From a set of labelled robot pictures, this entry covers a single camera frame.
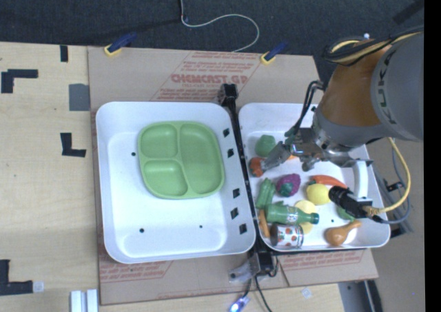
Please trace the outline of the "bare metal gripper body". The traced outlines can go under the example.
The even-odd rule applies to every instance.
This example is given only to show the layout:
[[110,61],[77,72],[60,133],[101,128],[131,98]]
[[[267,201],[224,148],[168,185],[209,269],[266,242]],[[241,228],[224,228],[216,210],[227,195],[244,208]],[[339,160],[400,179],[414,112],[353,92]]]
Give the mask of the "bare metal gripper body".
[[312,127],[300,128],[294,136],[291,153],[302,162],[304,158],[319,158],[339,167],[350,167],[352,157],[350,147],[333,142],[326,133],[316,132]]

